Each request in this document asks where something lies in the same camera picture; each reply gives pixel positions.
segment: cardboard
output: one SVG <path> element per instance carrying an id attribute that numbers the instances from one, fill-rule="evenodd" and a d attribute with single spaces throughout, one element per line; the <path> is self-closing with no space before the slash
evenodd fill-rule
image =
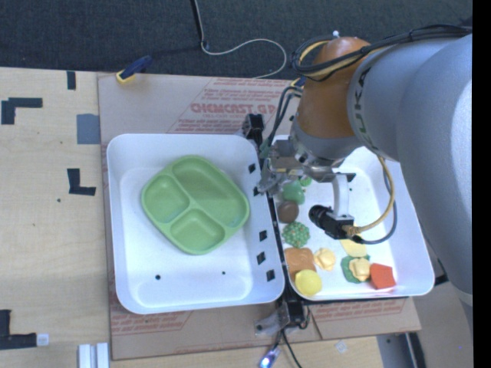
<path id="1" fill-rule="evenodd" d="M 113 74 L 98 78 L 110 330 L 113 360 L 156 357 L 271 345 L 257 334 L 255 321 L 274 313 L 274 303 L 176 312 L 132 314 L 120 305 L 114 289 L 113 251 L 105 149 L 123 133 L 240 133 L 248 113 L 264 116 L 264 135 L 271 132 L 286 80 L 181 77 L 138 74 L 126 85 Z M 288 134 L 292 101 L 277 134 Z M 351 301 L 309 306 L 305 330 L 288 334 L 291 342 L 333 340 L 420 330 L 412 299 Z"/>

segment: wooden table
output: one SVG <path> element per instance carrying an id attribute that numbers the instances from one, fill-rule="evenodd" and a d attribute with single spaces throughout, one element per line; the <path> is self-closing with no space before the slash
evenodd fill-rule
<path id="1" fill-rule="evenodd" d="M 109 343 L 107 256 L 101 147 L 79 144 L 77 115 L 98 115 L 97 73 L 0 68 L 0 100 L 41 98 L 42 108 L 15 108 L 0 125 L 0 310 L 11 313 L 10 333 L 45 333 L 49 345 L 0 350 L 0 367 L 77 366 L 77 346 Z M 69 193 L 68 169 L 94 195 Z M 382 367 L 376 337 L 296 343 L 302 366 Z M 112 367 L 257 366 L 256 347 L 141 360 Z M 275 367 L 294 367 L 285 346 Z"/>

